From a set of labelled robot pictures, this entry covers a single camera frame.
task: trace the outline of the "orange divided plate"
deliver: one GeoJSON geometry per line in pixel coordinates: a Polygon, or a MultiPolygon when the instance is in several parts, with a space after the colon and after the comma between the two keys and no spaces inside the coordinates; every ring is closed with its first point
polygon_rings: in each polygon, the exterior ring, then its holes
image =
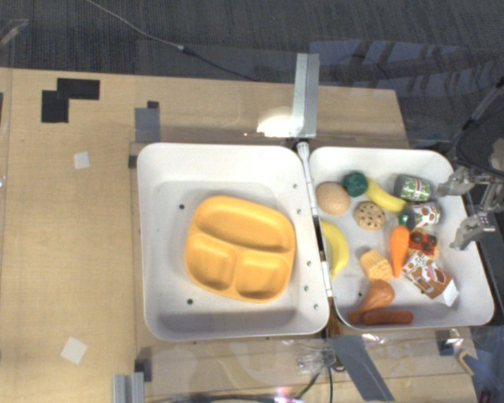
{"type": "Polygon", "coordinates": [[[205,290],[265,303],[287,287],[295,230],[280,212],[252,201],[213,196],[202,201],[186,237],[185,269],[205,290]]]}

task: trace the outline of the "metal bracket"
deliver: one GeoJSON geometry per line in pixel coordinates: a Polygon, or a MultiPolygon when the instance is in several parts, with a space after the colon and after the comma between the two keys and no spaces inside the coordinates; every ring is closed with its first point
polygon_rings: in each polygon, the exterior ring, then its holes
{"type": "Polygon", "coordinates": [[[144,374],[115,374],[112,378],[112,403],[144,403],[144,374]]]}
{"type": "Polygon", "coordinates": [[[338,336],[329,342],[363,400],[395,401],[361,336],[338,336]]]}
{"type": "Polygon", "coordinates": [[[477,214],[465,218],[455,234],[450,248],[463,250],[470,242],[477,242],[489,233],[494,233],[496,228],[489,224],[486,214],[477,214]]]}
{"type": "Polygon", "coordinates": [[[438,184],[437,197],[462,196],[472,190],[475,185],[476,181],[470,176],[470,170],[460,166],[446,182],[438,184]]]}
{"type": "Polygon", "coordinates": [[[297,54],[290,137],[315,138],[318,130],[319,55],[297,54]]]}

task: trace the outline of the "cookie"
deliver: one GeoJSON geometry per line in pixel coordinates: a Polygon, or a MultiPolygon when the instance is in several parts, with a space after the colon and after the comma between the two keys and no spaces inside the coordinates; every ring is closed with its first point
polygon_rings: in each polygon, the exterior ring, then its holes
{"type": "Polygon", "coordinates": [[[375,249],[368,251],[360,257],[360,265],[369,280],[392,279],[392,267],[390,262],[381,256],[375,249]]]}
{"type": "Polygon", "coordinates": [[[316,189],[318,206],[329,215],[346,213],[351,204],[347,191],[336,182],[324,182],[316,189]]]}
{"type": "Polygon", "coordinates": [[[407,256],[410,257],[417,251],[426,254],[429,259],[436,259],[440,253],[440,246],[438,245],[437,238],[425,230],[417,228],[411,232],[407,256]]]}
{"type": "Polygon", "coordinates": [[[363,201],[354,210],[354,220],[364,230],[377,231],[385,225],[383,210],[372,201],[363,201]]]}

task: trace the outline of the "carrot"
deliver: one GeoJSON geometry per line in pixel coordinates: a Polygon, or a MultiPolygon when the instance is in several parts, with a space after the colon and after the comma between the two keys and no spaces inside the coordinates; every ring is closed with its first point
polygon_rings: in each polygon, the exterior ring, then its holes
{"type": "Polygon", "coordinates": [[[407,215],[400,215],[399,222],[400,224],[394,227],[390,235],[390,260],[392,262],[392,272],[397,278],[402,273],[402,267],[407,259],[409,239],[411,237],[409,229],[405,227],[407,215]]]}

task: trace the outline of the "yellow banana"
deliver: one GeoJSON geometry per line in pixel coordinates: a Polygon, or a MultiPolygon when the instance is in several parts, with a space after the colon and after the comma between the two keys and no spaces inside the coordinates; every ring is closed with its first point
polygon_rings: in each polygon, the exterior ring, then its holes
{"type": "Polygon", "coordinates": [[[332,252],[330,279],[333,280],[336,274],[345,267],[349,260],[349,247],[344,234],[336,225],[329,221],[321,220],[321,230],[332,252]]]}
{"type": "Polygon", "coordinates": [[[407,205],[407,202],[405,200],[391,196],[370,178],[366,178],[366,180],[368,181],[368,189],[366,190],[366,195],[377,206],[382,207],[389,212],[399,213],[407,205]]]}

